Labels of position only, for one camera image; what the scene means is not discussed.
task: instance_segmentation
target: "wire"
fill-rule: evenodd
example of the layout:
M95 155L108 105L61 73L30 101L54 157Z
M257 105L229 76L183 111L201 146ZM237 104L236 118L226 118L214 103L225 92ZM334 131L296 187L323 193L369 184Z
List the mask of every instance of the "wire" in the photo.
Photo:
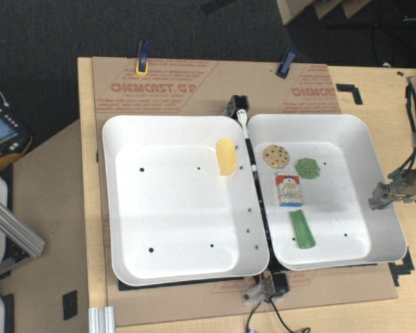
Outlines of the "wire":
M3 99L3 106L6 108L9 108L9 103L6 100L6 97L3 95L3 93L0 91L0 97Z
M279 321L280 321L280 323L285 327L285 329L288 331L288 333L294 333L294 331L292 331L292 330L290 330L290 328L288 328L288 326L285 324L285 322L284 322L284 320L282 319L282 317L280 316L280 314L279 314L279 311L277 311L277 307L276 307L276 305L275 305L275 303L272 301L272 299L274 298L274 297L277 297L277 296L279 296L278 294L275 294L275 295L272 295L272 296L270 296L267 300L262 300L261 302L259 302L255 307L254 307L254 309L251 311L251 313L250 313L250 315L248 316L248 319L247 319L247 325L246 325L246 327L245 327L245 329L246 329L246 333L249 333L249 332L251 332L251 330L250 330L250 321L251 321L251 317L252 317L252 315L255 313L255 311L260 307L260 305L263 303L263 302L265 302L265 303L269 303L269 304L271 304L272 305L272 308L275 310L275 312L276 312L276 315L277 315L277 317L278 317L278 319L279 319ZM311 332L311 328L310 327L307 327L307 328L304 328L303 330L302 330L302 333L310 333Z

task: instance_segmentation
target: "blue clamp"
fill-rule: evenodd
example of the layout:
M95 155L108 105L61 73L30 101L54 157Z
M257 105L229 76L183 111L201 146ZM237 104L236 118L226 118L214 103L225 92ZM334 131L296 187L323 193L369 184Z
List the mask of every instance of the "blue clamp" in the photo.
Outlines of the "blue clamp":
M139 56L136 62L136 74L138 76L145 76L148 74L148 48L150 43L148 41L140 40L139 46L137 47L137 54Z
M290 65L294 61L297 55L297 49L295 47L288 47L285 51L282 63L277 68L276 74L285 79L290 71Z

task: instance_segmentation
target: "black floor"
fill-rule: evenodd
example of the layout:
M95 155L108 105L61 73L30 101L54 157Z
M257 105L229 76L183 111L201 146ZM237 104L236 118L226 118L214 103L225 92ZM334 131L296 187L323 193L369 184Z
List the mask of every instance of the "black floor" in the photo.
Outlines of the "black floor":
M399 43L371 29L326 25L416 17L416 0L374 0L352 19L339 6L323 20L308 7L284 26L275 0L237 0L211 15L213 0L0 0L0 90L33 134L33 147L78 118L76 58L135 56L416 67L416 27L394 28Z

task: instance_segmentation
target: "white cable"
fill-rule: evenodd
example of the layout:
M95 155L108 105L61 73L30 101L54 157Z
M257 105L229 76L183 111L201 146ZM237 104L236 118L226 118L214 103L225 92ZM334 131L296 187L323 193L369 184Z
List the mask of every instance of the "white cable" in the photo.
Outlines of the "white cable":
M9 103L6 100L6 97L3 95L3 93L0 91L0 97L3 99L3 106L6 108L9 108Z

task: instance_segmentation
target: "wooden table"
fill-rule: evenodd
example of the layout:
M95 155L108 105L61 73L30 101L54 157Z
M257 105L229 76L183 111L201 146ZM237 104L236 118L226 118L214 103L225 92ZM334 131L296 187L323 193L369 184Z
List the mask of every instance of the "wooden table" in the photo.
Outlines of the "wooden table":
M333 83L355 84L363 97L363 105L355 105L350 93L338 93L343 114L362 119L370 130L381 169L386 177L411 153L404 93L407 76L416 76L416 69L330 67ZM92 59L78 59L80 123L83 151L85 223L89 306L107 306L105 262L101 222L100 185L96 159L96 122ZM283 311L282 317L292 330L309 326L312 332L416 332L416 204L395 205L415 265L412 275L401 276L395 300L364 302ZM169 333L239 333L244 332L247 316L206 318L121 327L117 332ZM253 316L252 326L258 332L283 332L274 313Z

